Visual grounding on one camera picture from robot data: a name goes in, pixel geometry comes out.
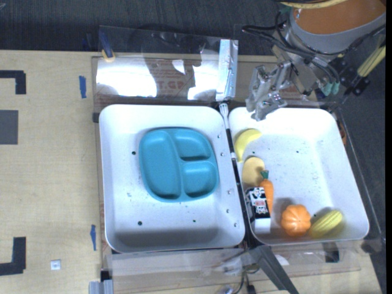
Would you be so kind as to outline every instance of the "toy banana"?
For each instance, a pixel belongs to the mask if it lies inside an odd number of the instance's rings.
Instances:
[[[242,132],[234,143],[234,151],[238,162],[242,162],[243,154],[247,144],[262,136],[262,133],[257,129],[248,129]]]

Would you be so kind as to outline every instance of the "blue tape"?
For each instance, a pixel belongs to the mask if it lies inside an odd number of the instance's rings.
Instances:
[[[112,58],[113,52],[111,51],[109,38],[106,36],[106,34],[103,31],[98,32],[98,37],[99,37],[99,40],[102,44],[102,48],[104,49],[104,52],[106,53],[107,57]]]
[[[90,236],[91,236],[91,241],[92,241],[92,247],[96,251],[97,250],[97,243],[96,243],[97,233],[96,233],[96,226],[94,224],[91,224]]]
[[[79,76],[79,88],[82,98],[87,98],[86,96],[86,78],[84,76]]]

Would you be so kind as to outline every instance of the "black floor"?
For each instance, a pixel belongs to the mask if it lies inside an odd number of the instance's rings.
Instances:
[[[184,33],[232,37],[235,25],[273,25],[279,8],[267,0],[0,0],[0,49],[83,51],[82,40],[91,33],[94,45],[100,25],[162,24]],[[239,50],[270,54],[264,43]],[[358,66],[368,54],[365,47],[349,58]],[[386,293],[385,60],[369,79],[368,89],[350,96],[342,112],[381,231],[381,251],[372,259]]]

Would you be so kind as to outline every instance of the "wooden table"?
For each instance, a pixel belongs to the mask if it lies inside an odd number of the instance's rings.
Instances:
[[[0,276],[0,293],[88,293],[102,266],[91,58],[97,53],[1,51],[0,70],[23,70],[27,93],[0,78],[0,110],[18,110],[18,144],[0,145],[0,262],[26,237],[23,274]],[[239,57],[239,62],[257,58]],[[79,76],[86,78],[81,98]],[[90,236],[95,225],[95,251]],[[60,260],[61,269],[51,269]],[[300,293],[381,293],[368,254],[359,271],[293,277]],[[254,283],[275,292],[271,281]],[[160,293],[215,293],[220,285]]]

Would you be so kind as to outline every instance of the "black tape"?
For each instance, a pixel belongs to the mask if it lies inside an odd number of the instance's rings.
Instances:
[[[18,110],[0,110],[0,145],[18,144]]]
[[[26,74],[20,70],[0,70],[0,78],[15,79],[15,94],[26,94]]]
[[[93,121],[94,123],[99,123],[99,115],[100,115],[99,112],[94,112],[94,113],[92,114],[92,121]]]
[[[12,261],[0,263],[0,276],[23,273],[26,269],[26,238],[13,238]]]

